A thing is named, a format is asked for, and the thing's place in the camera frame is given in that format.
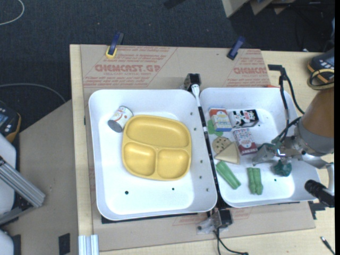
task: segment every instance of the brown cookie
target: brown cookie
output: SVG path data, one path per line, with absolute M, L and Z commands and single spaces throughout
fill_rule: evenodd
M 220 153 L 222 150 L 227 148 L 232 142 L 226 138 L 226 137 L 217 137 L 213 142 L 212 142 L 212 148 L 215 153 Z

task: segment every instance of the triangular bread slice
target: triangular bread slice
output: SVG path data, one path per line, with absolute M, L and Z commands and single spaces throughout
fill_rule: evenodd
M 215 159 L 224 160 L 228 163 L 240 164 L 239 151 L 235 142 L 232 142 L 223 151 L 215 156 Z

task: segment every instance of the black floor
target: black floor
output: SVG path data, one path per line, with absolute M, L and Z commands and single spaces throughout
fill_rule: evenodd
M 330 48 L 335 0 L 297 0 L 280 14 L 254 15 L 249 3 L 227 18 L 221 0 L 21 0 L 24 14 L 0 25 L 0 101 L 22 116 L 21 130 L 71 98 L 70 44 L 225 47 L 323 52 Z M 17 17 L 17 0 L 0 0 L 0 23 Z

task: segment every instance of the black pen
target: black pen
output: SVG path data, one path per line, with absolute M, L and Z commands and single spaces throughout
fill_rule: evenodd
M 331 253 L 333 253 L 335 255 L 335 252 L 330 247 L 330 244 L 327 242 L 327 240 L 323 236 L 321 236 L 320 238 L 321 238 L 322 242 L 325 244 L 325 246 L 331 251 Z

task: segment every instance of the cardboard sheet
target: cardboard sheet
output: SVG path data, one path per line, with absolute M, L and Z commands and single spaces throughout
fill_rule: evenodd
M 265 87 L 270 84 L 258 49 L 239 49 L 235 60 L 228 48 L 118 46 L 113 60 L 105 45 L 81 45 L 87 128 L 93 232 L 100 251 L 213 239 L 198 234 L 206 213 L 103 224 L 96 205 L 96 186 L 88 111 L 90 95 L 99 89 L 178 89 L 188 73 L 199 73 L 201 90 L 208 87 Z M 221 237 L 314 228 L 307 202 L 232 208 L 234 224 Z

